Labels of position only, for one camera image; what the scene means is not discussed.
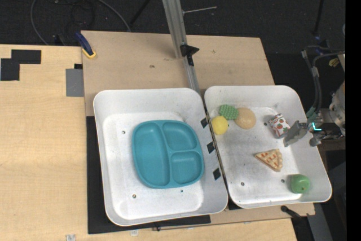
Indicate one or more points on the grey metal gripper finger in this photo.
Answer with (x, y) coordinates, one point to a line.
(314, 140)
(295, 132)

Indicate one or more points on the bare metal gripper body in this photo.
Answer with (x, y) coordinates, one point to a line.
(337, 127)

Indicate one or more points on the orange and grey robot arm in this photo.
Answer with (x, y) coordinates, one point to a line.
(342, 89)

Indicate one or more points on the white carton with strawberry print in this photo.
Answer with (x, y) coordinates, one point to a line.
(277, 125)

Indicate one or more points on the pizza slice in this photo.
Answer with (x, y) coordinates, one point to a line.
(271, 160)

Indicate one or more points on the green apple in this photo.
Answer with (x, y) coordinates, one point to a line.
(299, 184)

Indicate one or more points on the tan bread roll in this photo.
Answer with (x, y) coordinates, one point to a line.
(246, 118)

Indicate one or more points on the white plastic tray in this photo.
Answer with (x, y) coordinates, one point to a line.
(118, 149)
(248, 155)

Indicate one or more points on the green grapes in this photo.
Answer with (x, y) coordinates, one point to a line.
(228, 111)

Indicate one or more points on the yellow lemon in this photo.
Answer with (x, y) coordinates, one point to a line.
(219, 125)

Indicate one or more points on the blue divided plate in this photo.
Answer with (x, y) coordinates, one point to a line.
(149, 155)

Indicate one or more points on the pale wood board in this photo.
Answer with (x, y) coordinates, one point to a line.
(127, 70)

